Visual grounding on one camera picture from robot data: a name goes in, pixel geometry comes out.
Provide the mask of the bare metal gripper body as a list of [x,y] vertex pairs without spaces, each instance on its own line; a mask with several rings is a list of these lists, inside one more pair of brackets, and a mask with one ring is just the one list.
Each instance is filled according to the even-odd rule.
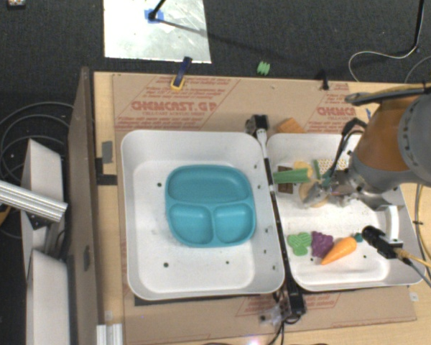
[[370,209],[383,209],[392,206],[383,197],[383,191],[369,185],[359,174],[352,170],[338,170],[330,182],[330,194],[340,199],[342,204],[350,200],[364,203]]

